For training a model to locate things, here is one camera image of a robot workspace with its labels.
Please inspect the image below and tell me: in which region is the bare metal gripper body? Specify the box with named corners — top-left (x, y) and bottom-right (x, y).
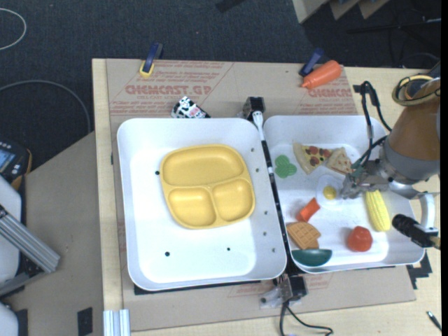
top-left (340, 159), bottom-right (398, 200)

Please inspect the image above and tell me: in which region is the small toy pizza slice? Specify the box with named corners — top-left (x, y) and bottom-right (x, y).
top-left (325, 146), bottom-right (354, 176)

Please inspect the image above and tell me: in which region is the yellow toy corn cob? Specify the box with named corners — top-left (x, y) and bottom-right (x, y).
top-left (365, 188), bottom-right (392, 233)

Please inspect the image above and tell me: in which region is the toy fried egg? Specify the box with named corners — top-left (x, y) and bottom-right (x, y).
top-left (315, 174), bottom-right (348, 207)

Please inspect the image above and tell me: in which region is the white plastic tray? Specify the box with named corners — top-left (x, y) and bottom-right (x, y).
top-left (262, 114), bottom-right (426, 275)
top-left (116, 117), bottom-right (288, 292)

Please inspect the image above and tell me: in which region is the red toy tomato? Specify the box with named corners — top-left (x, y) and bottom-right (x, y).
top-left (346, 225), bottom-right (374, 253)

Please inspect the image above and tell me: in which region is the toy pepperoni pizza slice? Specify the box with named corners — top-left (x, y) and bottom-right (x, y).
top-left (292, 142), bottom-right (334, 176)

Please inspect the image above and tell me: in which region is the orange toy carrot piece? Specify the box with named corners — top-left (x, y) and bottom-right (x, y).
top-left (295, 197), bottom-right (321, 223)

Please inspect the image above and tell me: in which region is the green toy broccoli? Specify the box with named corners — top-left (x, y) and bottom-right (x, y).
top-left (274, 154), bottom-right (298, 179)

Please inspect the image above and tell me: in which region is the brown toy waffle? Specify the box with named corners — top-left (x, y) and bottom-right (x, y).
top-left (285, 221), bottom-right (322, 251)

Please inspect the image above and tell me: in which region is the dark green bowl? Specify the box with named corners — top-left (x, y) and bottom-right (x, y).
top-left (290, 248), bottom-right (333, 268)

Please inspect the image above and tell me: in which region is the thin black and white rod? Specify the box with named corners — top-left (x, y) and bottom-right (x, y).
top-left (252, 111), bottom-right (293, 277)

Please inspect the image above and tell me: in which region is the orange squeeze bottle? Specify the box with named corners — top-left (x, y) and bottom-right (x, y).
top-left (301, 59), bottom-right (342, 90)

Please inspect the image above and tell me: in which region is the black pen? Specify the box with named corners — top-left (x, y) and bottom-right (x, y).
top-left (426, 310), bottom-right (442, 331)

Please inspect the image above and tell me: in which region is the yellow divided plate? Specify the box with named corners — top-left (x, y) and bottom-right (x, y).
top-left (159, 143), bottom-right (256, 230)

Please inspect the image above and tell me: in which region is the brown cardboard board red print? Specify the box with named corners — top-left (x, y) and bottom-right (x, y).
top-left (104, 58), bottom-right (418, 332)

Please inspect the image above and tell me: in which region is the black and white cow-print carton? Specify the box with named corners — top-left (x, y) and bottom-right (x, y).
top-left (170, 95), bottom-right (211, 120)

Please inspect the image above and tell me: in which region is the black cylinder on white bracket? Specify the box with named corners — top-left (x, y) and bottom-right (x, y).
top-left (388, 181), bottom-right (440, 250)

